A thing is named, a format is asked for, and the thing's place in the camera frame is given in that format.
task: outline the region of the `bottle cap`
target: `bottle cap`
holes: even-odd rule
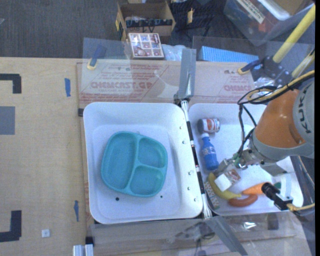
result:
[[[206,133],[206,132],[205,132],[205,133],[202,133],[202,134],[201,134],[201,139],[204,138],[204,137],[209,137],[209,133]]]

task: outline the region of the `table surface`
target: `table surface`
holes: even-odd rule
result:
[[[13,93],[12,82],[0,81],[0,106],[15,109],[14,134],[0,134],[0,232],[10,230],[11,211],[22,212],[22,236],[1,242],[0,255],[72,255],[74,245],[85,244],[86,178],[77,92],[77,63],[81,62],[0,58],[1,74],[22,77],[18,94]],[[70,96],[65,79],[70,80]],[[310,255],[301,224],[292,219],[296,236],[246,242],[244,248],[249,255]],[[50,237],[42,238],[42,230],[47,229]]]

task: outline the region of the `red sausage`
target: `red sausage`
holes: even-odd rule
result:
[[[244,199],[236,199],[232,198],[228,201],[229,205],[235,207],[245,207],[253,204],[258,200],[258,196],[256,194],[250,194],[247,198]]]

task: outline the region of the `gray square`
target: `gray square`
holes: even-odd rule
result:
[[[0,135],[14,135],[16,107],[0,106]]]

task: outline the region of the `blue bottle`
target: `blue bottle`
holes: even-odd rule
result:
[[[207,170],[213,171],[219,166],[215,147],[211,144],[208,133],[203,133],[201,139],[203,140],[201,150],[205,161],[205,167]]]

